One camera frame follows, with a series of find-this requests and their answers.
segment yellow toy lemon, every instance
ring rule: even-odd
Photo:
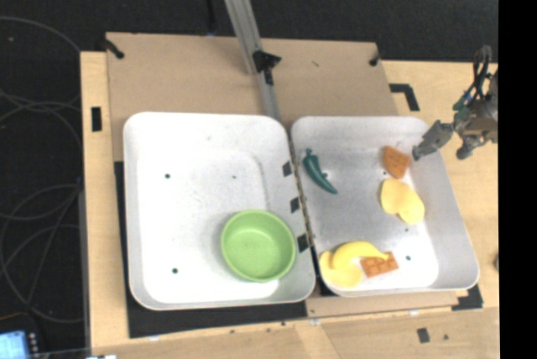
[[[425,205],[418,194],[406,183],[386,179],[380,191],[380,203],[390,215],[399,215],[403,221],[415,225],[425,217]]]

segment green bowl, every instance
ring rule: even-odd
[[[289,227],[262,210],[232,216],[222,230],[221,246],[229,268],[253,282],[282,278],[296,257],[295,238]]]

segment metal pole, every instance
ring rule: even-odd
[[[262,52],[261,38],[258,26],[253,15],[250,0],[224,0],[232,21],[235,35],[242,48],[248,72],[258,77],[258,85],[265,113],[276,120],[280,120],[278,103],[274,94],[272,81],[266,80],[266,74],[259,74],[253,59],[253,54]]]

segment white tray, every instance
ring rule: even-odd
[[[253,283],[225,264],[220,233],[262,209],[306,233],[284,128],[264,116],[144,112],[123,130],[129,283],[152,310],[297,302],[315,286],[309,248],[280,280]]]
[[[479,267],[440,153],[412,160],[402,179],[425,203],[425,220],[410,226],[386,214],[380,185],[391,177],[382,148],[407,154],[428,125],[414,117],[303,117],[292,127],[305,212],[317,255],[350,241],[365,240],[391,251],[399,269],[365,278],[356,288],[326,283],[340,296],[468,289]],[[310,148],[337,195],[321,189],[302,164]]]

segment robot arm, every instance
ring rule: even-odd
[[[414,146],[412,154],[415,160],[436,152],[450,141],[453,133],[462,140],[457,150],[459,159],[472,156],[473,149],[488,142],[498,142],[498,70],[488,72],[492,50],[489,46],[481,48],[473,63],[473,83],[453,105],[456,112],[452,123],[436,121],[423,136],[423,141]],[[488,92],[483,93],[483,85],[489,80]]]

